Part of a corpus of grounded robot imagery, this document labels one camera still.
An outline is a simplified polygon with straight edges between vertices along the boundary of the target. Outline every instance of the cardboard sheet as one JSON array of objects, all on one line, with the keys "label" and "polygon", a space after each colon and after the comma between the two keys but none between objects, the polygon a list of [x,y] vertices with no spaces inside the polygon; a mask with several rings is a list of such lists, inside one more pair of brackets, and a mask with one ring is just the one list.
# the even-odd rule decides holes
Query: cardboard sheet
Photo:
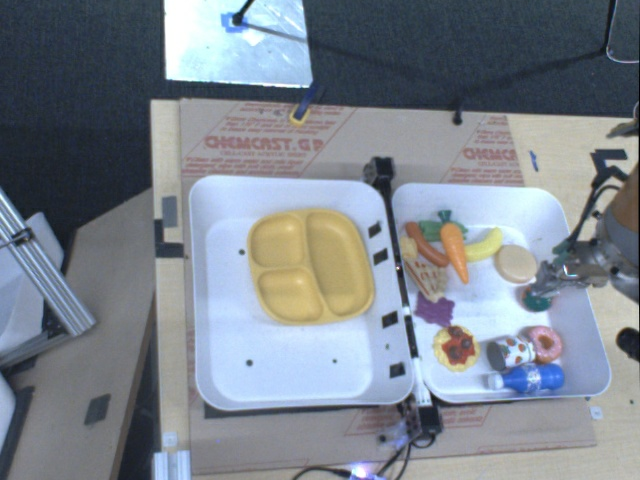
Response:
[{"label": "cardboard sheet", "polygon": [[[506,116],[314,106],[305,126],[288,122],[292,105],[184,100],[180,103],[184,243],[188,193],[210,174],[359,179],[373,156],[394,158],[402,183],[523,185]],[[191,265],[185,262],[191,463],[194,474],[385,461],[381,433],[397,425],[394,407],[221,413],[194,383]],[[583,399],[447,406],[437,445],[415,458],[594,446]]]}]

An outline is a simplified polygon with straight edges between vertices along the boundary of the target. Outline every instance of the blue bottle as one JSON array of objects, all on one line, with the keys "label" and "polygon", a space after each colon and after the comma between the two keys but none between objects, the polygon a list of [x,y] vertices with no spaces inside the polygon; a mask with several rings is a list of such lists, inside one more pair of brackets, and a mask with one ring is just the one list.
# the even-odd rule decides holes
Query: blue bottle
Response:
[{"label": "blue bottle", "polygon": [[558,389],[564,385],[564,371],[557,364],[523,364],[505,373],[489,375],[489,388],[514,389],[532,393],[541,389]]}]

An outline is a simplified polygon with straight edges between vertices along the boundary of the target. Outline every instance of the dark floor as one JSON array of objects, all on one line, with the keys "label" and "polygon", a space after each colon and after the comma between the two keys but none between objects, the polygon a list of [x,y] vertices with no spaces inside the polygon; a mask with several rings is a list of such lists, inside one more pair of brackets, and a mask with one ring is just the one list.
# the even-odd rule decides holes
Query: dark floor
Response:
[{"label": "dark floor", "polygon": [[[638,100],[638,65],[601,52],[610,0],[303,2],[326,104],[630,117]],[[639,2],[619,0],[621,58],[638,57]],[[150,187],[151,99],[302,94],[165,80],[163,0],[0,0],[0,16],[0,186],[63,243]],[[123,480],[147,477],[153,400],[149,373]]]}]

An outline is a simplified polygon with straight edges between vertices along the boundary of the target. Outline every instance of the yellow banana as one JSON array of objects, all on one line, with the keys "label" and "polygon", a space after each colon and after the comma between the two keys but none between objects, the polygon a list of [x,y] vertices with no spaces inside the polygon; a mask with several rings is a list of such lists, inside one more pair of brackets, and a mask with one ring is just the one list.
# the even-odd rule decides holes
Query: yellow banana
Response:
[{"label": "yellow banana", "polygon": [[493,228],[483,240],[464,246],[467,261],[480,261],[493,256],[502,246],[502,230]]}]

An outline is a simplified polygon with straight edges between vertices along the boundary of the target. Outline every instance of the toy donut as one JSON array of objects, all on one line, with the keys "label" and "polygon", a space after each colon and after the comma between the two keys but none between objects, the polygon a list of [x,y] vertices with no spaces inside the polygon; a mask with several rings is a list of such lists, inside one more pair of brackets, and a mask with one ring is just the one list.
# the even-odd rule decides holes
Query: toy donut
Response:
[{"label": "toy donut", "polygon": [[527,335],[536,352],[536,363],[550,363],[562,354],[562,339],[550,327],[538,325],[530,329]]}]

